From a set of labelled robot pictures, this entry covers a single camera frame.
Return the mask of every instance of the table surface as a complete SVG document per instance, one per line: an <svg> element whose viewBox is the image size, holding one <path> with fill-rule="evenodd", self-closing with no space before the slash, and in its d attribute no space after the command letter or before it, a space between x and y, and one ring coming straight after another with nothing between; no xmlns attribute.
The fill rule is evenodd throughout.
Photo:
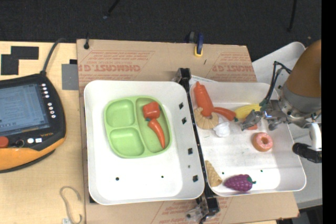
<svg viewBox="0 0 336 224"><path fill-rule="evenodd" d="M20 60L19 76L39 73L53 43L0 41L0 55L11 54L11 46L38 46L40 60ZM62 89L62 66L77 59L76 44L59 44L50 60L47 76L62 99L67 121L66 142L45 160L29 168L0 174L0 215L3 223L62 223L72 216L73 221L86 221L85 182L81 143L81 120L78 90ZM17 75L0 76L0 80L16 78ZM69 212L60 190L69 204ZM292 193L281 194L285 200ZM288 208L289 215L296 208ZM275 224L275 220L258 222Z"/></svg>

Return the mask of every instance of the pink donut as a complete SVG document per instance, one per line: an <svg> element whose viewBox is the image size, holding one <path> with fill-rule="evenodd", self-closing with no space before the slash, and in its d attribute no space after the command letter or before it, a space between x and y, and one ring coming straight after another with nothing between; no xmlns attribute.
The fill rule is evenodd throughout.
<svg viewBox="0 0 336 224"><path fill-rule="evenodd" d="M265 152L273 147L273 139L267 133L260 132L254 135L252 144L256 150Z"/></svg>

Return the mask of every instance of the white tray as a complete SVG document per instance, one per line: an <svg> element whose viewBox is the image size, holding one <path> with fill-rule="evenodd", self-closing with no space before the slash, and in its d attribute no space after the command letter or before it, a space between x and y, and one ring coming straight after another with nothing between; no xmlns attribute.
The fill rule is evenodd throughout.
<svg viewBox="0 0 336 224"><path fill-rule="evenodd" d="M122 158L109 145L103 111L112 100L137 95L152 96L162 103L171 124L172 142L159 155ZM96 80L85 87L84 99L89 192L97 203L195 199L203 193L204 178L187 94L181 85Z"/></svg>
<svg viewBox="0 0 336 224"><path fill-rule="evenodd" d="M201 82L205 86L214 107L235 110L240 106L260 103L266 96L269 85L266 83ZM195 84L190 95L193 108L197 108L194 95ZM272 99L278 94L273 91ZM214 130L197 127L204 160L210 161L222 180L248 174L256 183L247 193L239 193L220 184L212 190L219 196L299 191L306 185L301 160L293 153L294 144L287 124L279 124L274 131L268 130L267 121L262 119L258 129L241 131L237 122L230 122L230 135L218 137ZM251 142L256 132L268 133L274 146L267 152L257 151Z"/></svg>

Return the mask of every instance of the yellow corn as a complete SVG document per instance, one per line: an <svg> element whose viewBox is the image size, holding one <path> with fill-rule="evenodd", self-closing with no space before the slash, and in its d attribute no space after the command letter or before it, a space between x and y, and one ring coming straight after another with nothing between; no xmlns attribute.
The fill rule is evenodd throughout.
<svg viewBox="0 0 336 224"><path fill-rule="evenodd" d="M259 106L259 104L248 104L245 106L241 106L240 108L237 108L235 110L236 118L239 120L245 119L252 110L260 111L260 108L261 106Z"/></svg>

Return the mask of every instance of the blue clamp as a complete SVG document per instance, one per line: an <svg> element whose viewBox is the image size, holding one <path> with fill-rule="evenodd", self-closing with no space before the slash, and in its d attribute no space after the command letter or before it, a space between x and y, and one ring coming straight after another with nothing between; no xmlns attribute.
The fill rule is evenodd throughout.
<svg viewBox="0 0 336 224"><path fill-rule="evenodd" d="M195 46L195 56L200 57L203 55L203 41L204 41L203 34L198 33L197 45Z"/></svg>

